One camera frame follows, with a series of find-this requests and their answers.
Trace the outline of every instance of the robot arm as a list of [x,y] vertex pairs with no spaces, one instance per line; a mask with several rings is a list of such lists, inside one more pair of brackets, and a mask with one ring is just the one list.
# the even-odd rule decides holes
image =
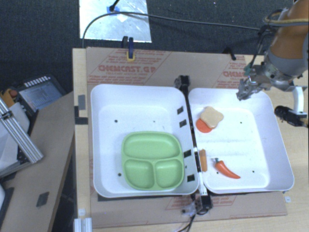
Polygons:
[[[264,61],[245,68],[246,80],[241,79],[237,98],[246,100],[261,90],[276,87],[284,92],[293,92],[294,108],[279,106],[275,114],[294,126],[308,127],[307,114],[303,113],[303,90],[293,80],[308,70],[308,14],[309,0],[298,0],[290,9],[272,13],[264,18],[266,28],[276,30]],[[279,15],[278,20],[271,17]]]

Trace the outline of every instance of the yellow clip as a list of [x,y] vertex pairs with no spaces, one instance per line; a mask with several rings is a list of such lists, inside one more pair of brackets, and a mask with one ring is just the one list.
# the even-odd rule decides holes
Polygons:
[[133,58],[129,58],[129,51],[126,52],[126,59],[128,62],[133,62],[135,60],[135,53],[133,53]]

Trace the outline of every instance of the white tray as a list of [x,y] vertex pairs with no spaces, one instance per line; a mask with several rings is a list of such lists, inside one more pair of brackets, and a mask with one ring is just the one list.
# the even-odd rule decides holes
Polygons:
[[[214,193],[288,190],[294,176],[271,100],[259,92],[239,101],[235,89],[195,88],[189,93],[193,122],[212,106],[224,119],[209,133],[195,128],[198,149],[205,149],[205,186]],[[240,179],[218,174],[214,158],[223,160]]]
[[[198,187],[197,167],[183,94],[173,87],[98,85],[91,92],[94,186],[108,198],[154,195],[184,195]],[[184,158],[184,179],[170,190],[144,191],[129,186],[121,163],[121,144],[135,131],[162,131],[173,134]]]

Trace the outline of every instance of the wooden table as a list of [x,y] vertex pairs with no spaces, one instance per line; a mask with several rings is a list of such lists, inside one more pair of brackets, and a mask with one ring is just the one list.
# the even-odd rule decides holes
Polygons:
[[[245,56],[247,62],[251,56]],[[258,56],[256,61],[261,62],[263,57]],[[86,87],[86,50],[73,50],[73,75],[74,75],[74,96],[75,106],[78,105],[78,95],[85,93]],[[295,80],[296,85],[308,84],[308,71],[304,77]],[[294,101],[291,93],[284,93],[276,88],[267,91],[273,106],[284,105],[293,107]],[[305,108],[308,112],[308,90],[304,93]],[[87,108],[79,111],[80,117],[87,117]],[[309,228],[309,163],[308,163],[308,129],[295,128],[286,122],[278,120],[279,128],[288,153],[288,157],[295,176],[294,187],[284,194],[288,215],[280,217],[256,217],[246,219],[229,219],[205,222],[194,222],[190,231],[192,232],[290,232],[306,231]],[[77,207],[83,208],[84,214],[80,213],[79,218],[91,217],[90,190],[89,190],[89,148],[88,128],[84,125],[76,125],[76,176],[77,176]],[[186,223],[170,223],[160,225],[144,225],[130,227],[116,227],[105,229],[93,229],[93,232],[174,232],[183,228]]]

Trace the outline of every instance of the orange toy carrot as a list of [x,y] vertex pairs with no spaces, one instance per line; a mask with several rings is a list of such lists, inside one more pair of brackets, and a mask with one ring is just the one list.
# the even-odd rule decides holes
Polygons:
[[218,158],[216,158],[216,164],[215,164],[215,168],[222,173],[223,175],[229,177],[229,178],[233,178],[233,179],[240,179],[240,176],[238,176],[237,174],[233,173],[232,171],[230,171],[226,165],[224,164],[224,162],[222,160],[219,160]]

